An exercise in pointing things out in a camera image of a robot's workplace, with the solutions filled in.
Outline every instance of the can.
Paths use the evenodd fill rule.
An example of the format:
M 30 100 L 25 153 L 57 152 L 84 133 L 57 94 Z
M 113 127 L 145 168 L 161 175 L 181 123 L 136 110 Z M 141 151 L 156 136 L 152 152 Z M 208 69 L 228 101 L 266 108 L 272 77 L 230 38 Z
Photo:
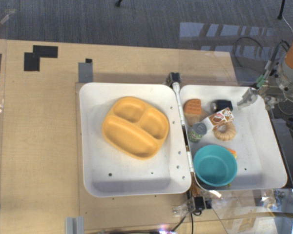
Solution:
M 207 133 L 207 127 L 204 123 L 195 123 L 188 132 L 188 139 L 191 142 L 198 142 Z

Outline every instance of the orange divided plate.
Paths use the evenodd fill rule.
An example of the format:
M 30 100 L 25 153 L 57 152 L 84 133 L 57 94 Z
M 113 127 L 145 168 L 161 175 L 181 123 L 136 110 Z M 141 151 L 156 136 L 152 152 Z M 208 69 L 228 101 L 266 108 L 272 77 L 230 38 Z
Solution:
M 135 97 L 119 99 L 102 123 L 105 140 L 117 150 L 137 159 L 155 156 L 168 131 L 166 116 Z

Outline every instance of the table surface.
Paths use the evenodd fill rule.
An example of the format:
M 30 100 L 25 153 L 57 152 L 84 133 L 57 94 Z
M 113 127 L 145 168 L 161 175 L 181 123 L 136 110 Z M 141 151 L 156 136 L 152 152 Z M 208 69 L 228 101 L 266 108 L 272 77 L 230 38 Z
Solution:
M 0 233 L 64 233 L 65 218 L 79 215 L 87 233 L 178 223 L 171 207 L 183 203 L 185 195 L 95 198 L 85 191 L 78 162 L 78 63 L 93 60 L 95 81 L 163 83 L 170 72 L 180 72 L 186 82 L 235 84 L 229 53 L 17 40 L 0 44 L 6 47 L 1 52 Z M 24 53 L 33 45 L 58 46 L 58 58 L 41 58 L 39 72 L 25 72 Z M 242 196 L 253 198 L 252 192 Z M 194 220 L 195 233 L 226 233 L 213 210 Z M 189 221 L 180 233 L 190 233 Z

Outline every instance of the teal bowl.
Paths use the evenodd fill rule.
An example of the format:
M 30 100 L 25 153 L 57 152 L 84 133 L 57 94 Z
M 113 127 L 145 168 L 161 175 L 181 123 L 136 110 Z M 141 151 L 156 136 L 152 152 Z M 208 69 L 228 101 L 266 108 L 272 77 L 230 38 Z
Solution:
M 205 184 L 224 186 L 231 183 L 237 172 L 233 155 L 224 147 L 204 146 L 195 154 L 193 160 L 195 174 Z

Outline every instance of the black tape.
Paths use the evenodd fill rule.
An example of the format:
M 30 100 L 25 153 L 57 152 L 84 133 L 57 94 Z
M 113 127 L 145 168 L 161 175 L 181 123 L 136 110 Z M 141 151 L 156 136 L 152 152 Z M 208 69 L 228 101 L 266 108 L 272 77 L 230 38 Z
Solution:
M 34 53 L 24 53 L 24 71 L 40 71 L 40 58 Z
M 34 45 L 33 52 L 35 57 L 58 58 L 57 46 Z

